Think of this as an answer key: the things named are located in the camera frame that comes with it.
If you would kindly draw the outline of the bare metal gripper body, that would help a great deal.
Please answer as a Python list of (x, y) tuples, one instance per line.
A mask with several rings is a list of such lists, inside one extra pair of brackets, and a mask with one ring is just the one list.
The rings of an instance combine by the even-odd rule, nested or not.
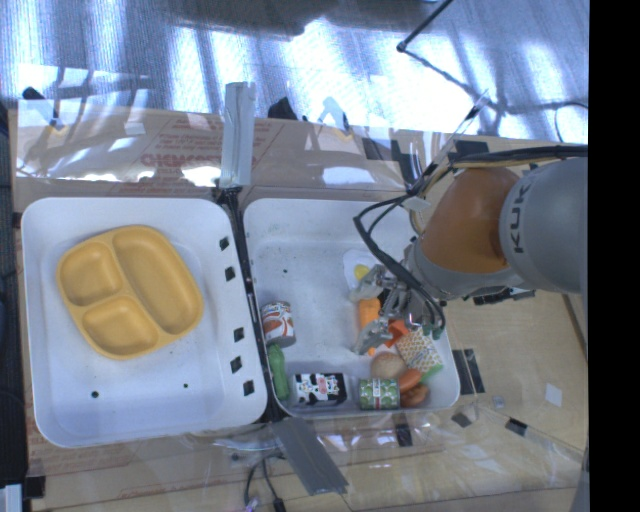
[(384, 267), (376, 272), (375, 284), (382, 289), (379, 317), (386, 324), (400, 320), (409, 331), (441, 333), (441, 304), (431, 295), (416, 291)]

